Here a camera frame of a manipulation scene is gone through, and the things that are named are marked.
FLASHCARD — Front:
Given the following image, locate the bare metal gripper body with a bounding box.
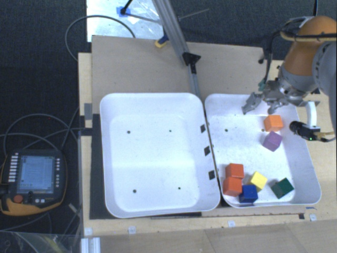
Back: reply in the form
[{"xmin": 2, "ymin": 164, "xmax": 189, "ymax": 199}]
[{"xmin": 260, "ymin": 79, "xmax": 304, "ymax": 107}]

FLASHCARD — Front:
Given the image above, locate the orange cube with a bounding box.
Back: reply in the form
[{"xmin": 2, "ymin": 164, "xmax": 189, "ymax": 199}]
[{"xmin": 263, "ymin": 114, "xmax": 284, "ymax": 132}]

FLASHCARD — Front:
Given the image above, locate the purple cube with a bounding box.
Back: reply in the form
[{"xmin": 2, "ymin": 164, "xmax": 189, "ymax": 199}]
[{"xmin": 262, "ymin": 131, "xmax": 283, "ymax": 153}]

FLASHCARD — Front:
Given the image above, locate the white plastic tray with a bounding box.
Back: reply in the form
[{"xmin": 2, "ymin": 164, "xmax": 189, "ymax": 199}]
[
  {"xmin": 204, "ymin": 93, "xmax": 323, "ymax": 209},
  {"xmin": 99, "ymin": 92, "xmax": 222, "ymax": 219}
]

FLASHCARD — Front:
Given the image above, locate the red cube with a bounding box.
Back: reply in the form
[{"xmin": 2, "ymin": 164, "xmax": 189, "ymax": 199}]
[
  {"xmin": 225, "ymin": 163, "xmax": 245, "ymax": 180},
  {"xmin": 222, "ymin": 177, "xmax": 243, "ymax": 198}
]

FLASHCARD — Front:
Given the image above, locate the yellow cube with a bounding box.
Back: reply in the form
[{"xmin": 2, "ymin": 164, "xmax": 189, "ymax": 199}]
[{"xmin": 249, "ymin": 171, "xmax": 269, "ymax": 193}]

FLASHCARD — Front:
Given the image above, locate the green cube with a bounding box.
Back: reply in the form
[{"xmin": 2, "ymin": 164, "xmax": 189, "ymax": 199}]
[{"xmin": 270, "ymin": 177, "xmax": 295, "ymax": 200}]

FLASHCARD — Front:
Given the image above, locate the blue cube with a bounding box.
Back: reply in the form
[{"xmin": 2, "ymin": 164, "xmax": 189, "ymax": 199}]
[{"xmin": 238, "ymin": 184, "xmax": 259, "ymax": 204}]

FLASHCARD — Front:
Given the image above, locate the brown cardboard board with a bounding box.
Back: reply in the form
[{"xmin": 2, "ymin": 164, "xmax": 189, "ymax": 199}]
[{"xmin": 91, "ymin": 35, "xmax": 313, "ymax": 218}]

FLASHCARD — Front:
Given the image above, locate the black cylinder on white bracket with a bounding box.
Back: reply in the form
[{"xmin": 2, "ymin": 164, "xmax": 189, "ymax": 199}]
[{"xmin": 289, "ymin": 101, "xmax": 322, "ymax": 142}]

